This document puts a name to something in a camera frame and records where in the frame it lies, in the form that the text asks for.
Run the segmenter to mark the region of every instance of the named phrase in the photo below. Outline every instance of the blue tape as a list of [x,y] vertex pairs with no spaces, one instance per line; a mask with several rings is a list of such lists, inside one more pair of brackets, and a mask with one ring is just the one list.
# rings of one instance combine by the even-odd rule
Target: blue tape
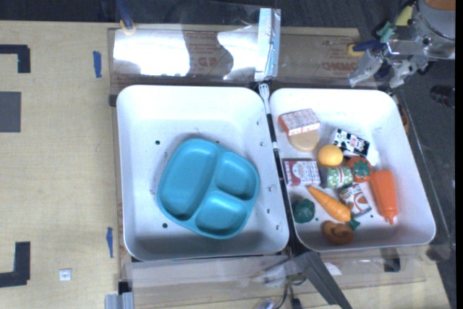
[[106,232],[106,241],[108,243],[109,248],[109,257],[112,259],[113,255],[113,229],[108,227],[108,231]]
[[101,53],[99,51],[93,51],[93,68],[95,76],[101,77]]

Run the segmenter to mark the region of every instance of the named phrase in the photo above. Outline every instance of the beige tabletop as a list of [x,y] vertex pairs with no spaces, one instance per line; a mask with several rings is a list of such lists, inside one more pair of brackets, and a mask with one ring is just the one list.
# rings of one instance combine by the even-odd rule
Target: beige tabletop
[[[0,273],[13,269],[14,244],[30,242],[30,280],[0,288],[0,308],[104,308],[117,291],[119,249],[114,144],[109,106],[112,24],[0,22],[0,44],[26,44],[31,73],[0,54],[0,91],[21,92],[21,131],[0,132]],[[96,77],[93,52],[101,53]],[[114,256],[106,233],[112,228]],[[60,270],[71,269],[70,280]],[[345,289],[354,308],[449,308],[436,264],[418,282]],[[323,307],[316,292],[304,308]],[[259,300],[188,308],[254,308]]]

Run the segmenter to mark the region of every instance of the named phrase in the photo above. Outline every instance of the toy carrot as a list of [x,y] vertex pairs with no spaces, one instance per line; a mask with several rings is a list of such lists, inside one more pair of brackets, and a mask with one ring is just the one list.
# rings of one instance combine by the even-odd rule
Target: toy carrot
[[318,201],[318,203],[326,210],[330,216],[338,221],[348,222],[351,220],[351,213],[347,206],[341,201],[332,198],[330,195],[318,190],[317,188],[308,187],[310,194]]

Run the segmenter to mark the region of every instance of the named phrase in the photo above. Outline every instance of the black square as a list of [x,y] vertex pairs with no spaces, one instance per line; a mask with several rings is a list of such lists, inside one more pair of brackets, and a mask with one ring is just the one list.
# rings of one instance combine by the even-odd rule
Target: black square
[[0,132],[21,132],[21,92],[0,92]]

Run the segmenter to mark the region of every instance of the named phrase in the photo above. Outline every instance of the orange bottle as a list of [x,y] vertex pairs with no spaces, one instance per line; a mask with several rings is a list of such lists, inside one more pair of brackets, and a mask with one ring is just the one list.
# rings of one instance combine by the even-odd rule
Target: orange bottle
[[379,170],[371,175],[371,189],[378,205],[379,214],[394,224],[394,217],[398,214],[396,186],[394,176],[390,170]]

